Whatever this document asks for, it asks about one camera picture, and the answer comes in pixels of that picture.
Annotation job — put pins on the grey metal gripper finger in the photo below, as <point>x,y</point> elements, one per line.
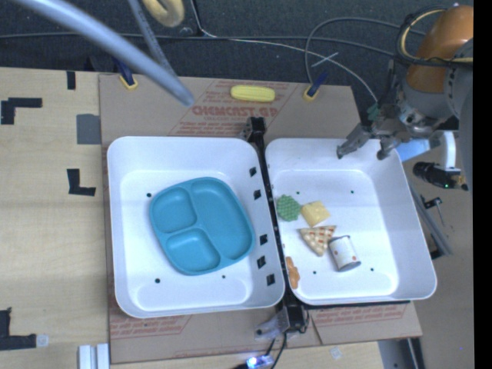
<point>351,142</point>
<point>388,147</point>

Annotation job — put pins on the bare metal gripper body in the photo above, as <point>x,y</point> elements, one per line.
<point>396,123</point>

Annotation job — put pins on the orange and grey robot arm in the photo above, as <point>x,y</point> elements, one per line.
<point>442,44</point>

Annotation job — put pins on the white plastic tray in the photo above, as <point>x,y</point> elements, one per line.
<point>376,221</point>
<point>134,221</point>

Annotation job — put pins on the yellow cheese wedge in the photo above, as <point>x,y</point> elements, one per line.
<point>315,213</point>

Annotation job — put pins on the green grapes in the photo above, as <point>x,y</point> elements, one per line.
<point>288,207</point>

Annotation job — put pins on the pizza slice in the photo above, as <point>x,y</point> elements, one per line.
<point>317,237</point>

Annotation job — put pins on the white can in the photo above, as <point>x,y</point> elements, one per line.
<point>344,253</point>

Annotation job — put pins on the yellow corn cob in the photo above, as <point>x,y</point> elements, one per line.
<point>252,93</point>

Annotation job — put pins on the orange toy food piece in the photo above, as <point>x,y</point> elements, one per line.
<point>293,273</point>

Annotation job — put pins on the blue divided plate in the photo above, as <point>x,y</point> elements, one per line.
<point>215,213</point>

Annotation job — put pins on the brown cardboard board red print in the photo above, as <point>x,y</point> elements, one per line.
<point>161,106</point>

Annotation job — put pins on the black cylinder on white bracket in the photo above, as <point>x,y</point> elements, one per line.
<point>434,173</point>

